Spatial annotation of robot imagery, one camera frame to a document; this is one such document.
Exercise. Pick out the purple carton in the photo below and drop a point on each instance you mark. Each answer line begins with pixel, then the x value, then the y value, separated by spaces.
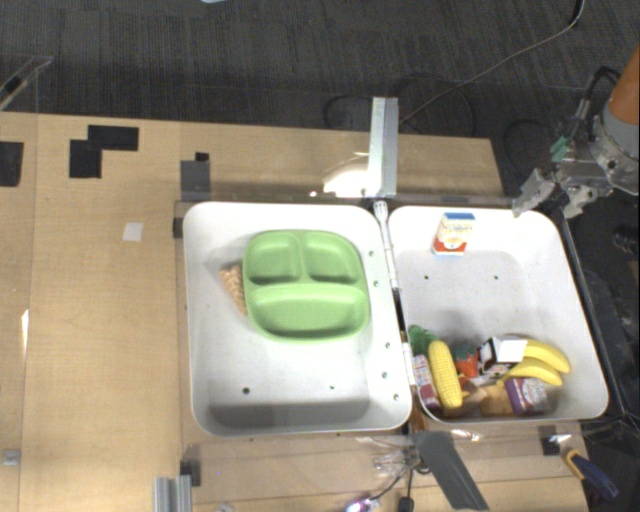
pixel 527 396

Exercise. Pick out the brown bread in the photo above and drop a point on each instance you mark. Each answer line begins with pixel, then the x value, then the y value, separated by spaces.
pixel 496 401

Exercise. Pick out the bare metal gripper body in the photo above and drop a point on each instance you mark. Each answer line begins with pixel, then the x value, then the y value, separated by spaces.
pixel 582 172

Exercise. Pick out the tan waffle biscuit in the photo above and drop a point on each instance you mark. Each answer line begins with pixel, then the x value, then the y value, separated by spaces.
pixel 234 285

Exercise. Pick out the yellow banana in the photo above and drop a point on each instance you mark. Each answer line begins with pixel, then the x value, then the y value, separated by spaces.
pixel 537 372
pixel 550 355

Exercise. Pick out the green broccoli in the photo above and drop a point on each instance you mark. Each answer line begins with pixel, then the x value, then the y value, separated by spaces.
pixel 420 337

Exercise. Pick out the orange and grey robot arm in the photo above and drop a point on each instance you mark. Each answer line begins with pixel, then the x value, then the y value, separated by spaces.
pixel 627 100

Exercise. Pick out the white plastic tray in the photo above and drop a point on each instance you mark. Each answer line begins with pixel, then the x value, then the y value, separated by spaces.
pixel 500 300
pixel 280 380

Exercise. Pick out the green divided plate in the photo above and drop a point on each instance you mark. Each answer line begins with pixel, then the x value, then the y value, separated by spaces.
pixel 307 305

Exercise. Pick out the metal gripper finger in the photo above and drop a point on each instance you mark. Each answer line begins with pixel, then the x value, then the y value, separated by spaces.
pixel 532 192
pixel 580 200

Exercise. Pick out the pink and white packet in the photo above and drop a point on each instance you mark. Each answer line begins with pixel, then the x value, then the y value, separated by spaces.
pixel 425 382

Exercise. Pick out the blue white red carton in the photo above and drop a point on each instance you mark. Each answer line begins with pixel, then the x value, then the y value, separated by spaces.
pixel 452 235

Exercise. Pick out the yellow corn cob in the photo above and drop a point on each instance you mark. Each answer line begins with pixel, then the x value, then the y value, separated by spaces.
pixel 445 372

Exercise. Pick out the brown and white carton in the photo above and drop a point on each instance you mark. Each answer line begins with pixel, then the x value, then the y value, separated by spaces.
pixel 502 350

